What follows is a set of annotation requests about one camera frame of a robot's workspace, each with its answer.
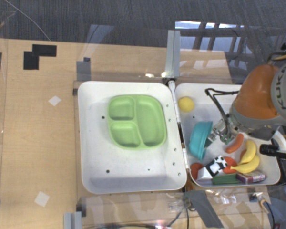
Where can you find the red round toy food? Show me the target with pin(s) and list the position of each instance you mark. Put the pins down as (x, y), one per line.
(195, 168)
(230, 162)

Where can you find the orange sausage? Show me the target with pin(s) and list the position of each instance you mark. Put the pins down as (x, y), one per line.
(236, 143)

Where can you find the white plastic tray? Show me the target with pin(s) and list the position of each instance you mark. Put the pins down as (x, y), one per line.
(133, 173)
(205, 96)

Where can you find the green flat packet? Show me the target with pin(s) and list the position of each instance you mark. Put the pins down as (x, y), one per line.
(225, 179)

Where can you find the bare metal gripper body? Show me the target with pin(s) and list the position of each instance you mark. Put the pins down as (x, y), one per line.
(220, 128)

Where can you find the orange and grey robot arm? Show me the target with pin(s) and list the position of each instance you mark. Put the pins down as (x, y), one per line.
(257, 96)

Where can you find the teal bowl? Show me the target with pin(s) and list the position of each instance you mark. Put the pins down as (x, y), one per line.
(197, 137)

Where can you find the purple packet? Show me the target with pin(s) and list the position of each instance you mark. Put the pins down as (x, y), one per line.
(251, 177)

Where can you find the black and white carton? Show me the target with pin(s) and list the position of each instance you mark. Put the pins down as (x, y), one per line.
(215, 167)

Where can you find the yellow ball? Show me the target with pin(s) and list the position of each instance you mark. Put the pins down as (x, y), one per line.
(186, 104)

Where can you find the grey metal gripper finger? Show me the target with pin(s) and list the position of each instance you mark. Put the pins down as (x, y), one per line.
(211, 139)

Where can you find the black cylinder on white bracket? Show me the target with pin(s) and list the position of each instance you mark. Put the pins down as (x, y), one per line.
(268, 149)

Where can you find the yellow banana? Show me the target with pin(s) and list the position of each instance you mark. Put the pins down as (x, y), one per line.
(250, 150)
(250, 166)

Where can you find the green divided plate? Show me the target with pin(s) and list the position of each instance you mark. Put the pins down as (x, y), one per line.
(147, 120)

